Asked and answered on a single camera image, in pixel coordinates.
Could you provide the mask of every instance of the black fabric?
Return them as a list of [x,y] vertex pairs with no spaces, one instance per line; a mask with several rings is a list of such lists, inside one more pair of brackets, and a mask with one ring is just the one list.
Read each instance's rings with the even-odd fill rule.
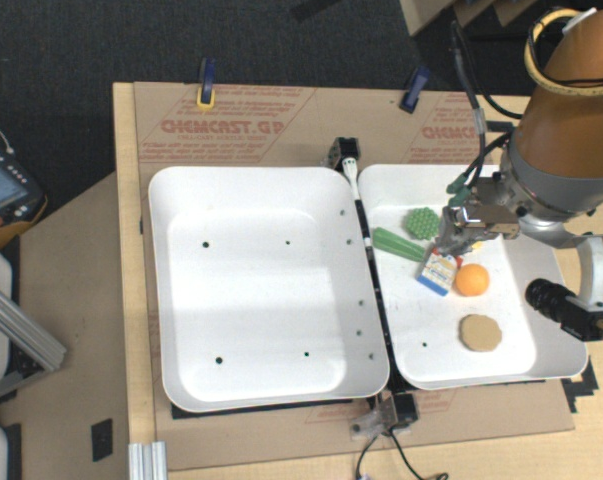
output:
[[[46,215],[113,172],[112,83],[195,81],[203,57],[220,83],[401,89],[418,65],[427,89],[460,90],[447,9],[412,37],[399,0],[339,0],[299,21],[311,0],[0,0],[0,128],[46,190]],[[530,94],[523,34],[555,5],[508,27],[492,9],[467,27],[493,94]]]

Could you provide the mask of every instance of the orange fruit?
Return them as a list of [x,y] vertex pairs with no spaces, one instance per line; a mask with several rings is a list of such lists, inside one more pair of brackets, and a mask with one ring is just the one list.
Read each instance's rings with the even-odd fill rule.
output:
[[490,274],[485,267],[476,263],[468,263],[457,272],[454,285],[466,297],[481,295],[490,286]]

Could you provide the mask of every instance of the table surface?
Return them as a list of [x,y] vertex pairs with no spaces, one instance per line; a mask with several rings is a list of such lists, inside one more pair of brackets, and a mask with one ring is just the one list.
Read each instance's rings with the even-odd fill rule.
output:
[[[521,106],[521,97],[502,97],[505,106]],[[134,85],[113,86],[114,126],[119,196],[119,225],[123,283],[123,311],[127,369],[129,440],[156,440],[150,345],[145,287],[142,235],[139,233],[141,199],[136,139]],[[486,108],[487,119],[498,119]],[[580,230],[603,233],[603,206]],[[574,251],[557,251],[566,285],[579,285],[578,259]],[[446,471],[452,480],[603,479],[603,342],[588,344],[599,389],[594,396],[577,399],[570,432],[520,436],[476,442],[411,447],[406,455],[422,476]],[[171,480],[185,479],[352,479],[358,454],[312,457],[240,466],[171,472]],[[372,451],[366,455],[363,471],[375,480],[411,478],[396,450]]]

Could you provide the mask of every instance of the tray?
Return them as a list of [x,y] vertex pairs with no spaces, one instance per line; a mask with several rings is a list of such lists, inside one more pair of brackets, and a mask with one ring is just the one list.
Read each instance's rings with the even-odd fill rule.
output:
[[389,375],[348,183],[168,167],[149,186],[163,383],[190,412],[368,397]]
[[[407,239],[404,219],[411,209],[430,207],[438,214],[450,197],[446,186],[462,169],[441,165],[373,165],[359,176],[368,224]],[[484,167],[484,175],[496,170]],[[554,251],[526,236],[483,242],[464,255],[490,273],[488,291],[464,297],[441,296],[420,284],[422,265],[375,249],[392,348],[401,375],[421,389],[520,382],[579,374],[587,363],[585,344],[541,316],[524,299],[538,277],[563,283]],[[458,337],[468,314],[497,321],[503,338],[494,351],[475,352]]]

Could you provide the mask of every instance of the blue clamp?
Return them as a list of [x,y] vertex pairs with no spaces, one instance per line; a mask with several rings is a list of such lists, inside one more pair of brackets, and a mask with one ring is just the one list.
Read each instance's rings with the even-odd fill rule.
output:
[[214,107],[214,59],[204,58],[199,68],[201,85],[197,91],[197,106],[204,110]]
[[419,102],[419,93],[425,87],[429,78],[430,70],[425,66],[419,66],[412,74],[412,78],[410,78],[408,90],[403,95],[403,98],[401,98],[399,108],[412,114]]

